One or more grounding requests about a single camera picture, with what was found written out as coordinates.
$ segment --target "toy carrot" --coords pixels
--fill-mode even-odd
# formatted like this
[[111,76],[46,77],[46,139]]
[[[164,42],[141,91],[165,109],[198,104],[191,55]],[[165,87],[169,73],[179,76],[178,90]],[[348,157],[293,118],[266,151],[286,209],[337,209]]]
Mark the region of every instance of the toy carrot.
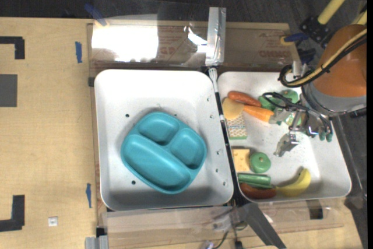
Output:
[[244,106],[244,111],[265,122],[268,122],[269,118],[274,114],[273,111],[268,109],[248,105]]
[[241,92],[229,92],[228,98],[231,100],[239,101],[245,103],[246,105],[261,107],[262,103],[259,102],[257,99],[252,98],[246,93]]

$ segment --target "black clamp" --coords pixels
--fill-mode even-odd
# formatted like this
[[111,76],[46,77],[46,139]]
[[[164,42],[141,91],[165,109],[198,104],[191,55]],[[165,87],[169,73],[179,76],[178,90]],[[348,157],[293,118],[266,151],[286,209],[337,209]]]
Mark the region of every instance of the black clamp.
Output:
[[330,29],[326,25],[321,24],[317,17],[309,17],[300,24],[299,28],[323,48],[326,48],[332,36]]

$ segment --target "blue tape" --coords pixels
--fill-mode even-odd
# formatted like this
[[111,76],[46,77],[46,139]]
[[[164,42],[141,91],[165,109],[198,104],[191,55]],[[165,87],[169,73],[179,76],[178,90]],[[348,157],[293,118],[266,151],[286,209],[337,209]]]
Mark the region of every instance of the blue tape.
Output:
[[104,16],[97,9],[95,9],[91,4],[89,3],[84,4],[84,9],[87,12],[89,12],[92,15],[92,17],[96,19],[102,26],[107,25],[104,19]]
[[91,209],[92,208],[92,192],[91,192],[91,184],[87,183],[87,188],[86,188],[86,194],[87,194],[87,199],[88,199],[88,206]]
[[308,39],[308,35],[303,32],[295,33],[290,36],[284,38],[285,42],[292,42],[292,41],[304,41]]
[[75,54],[76,54],[76,60],[78,61],[78,64],[81,64],[82,61],[82,43],[76,41],[75,42]]

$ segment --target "wooden board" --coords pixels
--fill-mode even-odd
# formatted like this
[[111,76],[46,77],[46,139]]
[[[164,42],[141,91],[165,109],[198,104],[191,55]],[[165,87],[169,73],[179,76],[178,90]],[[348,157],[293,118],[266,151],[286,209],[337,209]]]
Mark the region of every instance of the wooden board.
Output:
[[[12,195],[25,195],[25,226],[1,232],[0,248],[84,248],[96,234],[87,22],[0,18],[0,36],[26,43],[18,60],[13,45],[0,45],[0,73],[18,75],[17,107],[0,107],[0,220],[10,218]],[[52,216],[58,226],[48,226]]]

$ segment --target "white tray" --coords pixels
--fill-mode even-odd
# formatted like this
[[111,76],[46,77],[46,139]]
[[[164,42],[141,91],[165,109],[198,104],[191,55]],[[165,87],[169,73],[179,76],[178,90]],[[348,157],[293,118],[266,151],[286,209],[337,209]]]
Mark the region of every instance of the white tray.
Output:
[[[213,85],[206,75],[192,71],[106,70],[96,77],[94,90],[101,196],[107,207],[125,211],[222,205],[231,199],[233,182],[224,137]],[[120,149],[127,133],[152,111],[175,115],[206,142],[205,163],[180,194],[152,189],[121,160]]]
[[[244,92],[258,98],[264,92],[281,92],[286,89],[277,79],[278,73],[269,72],[226,72],[218,78],[221,100],[228,92]],[[282,123],[268,124],[244,113],[248,137],[246,140],[230,141],[231,147],[240,146],[251,149],[251,153],[263,152],[268,155],[272,166],[267,175],[272,184],[278,185],[294,180],[300,168],[311,172],[311,185],[299,197],[288,198],[277,194],[271,199],[257,199],[256,202],[297,201],[305,199],[337,198],[346,196],[351,190],[351,179],[344,161],[337,136],[333,140],[320,141],[318,137],[300,136],[300,144],[284,156],[273,154],[280,138],[288,132],[288,126]]]

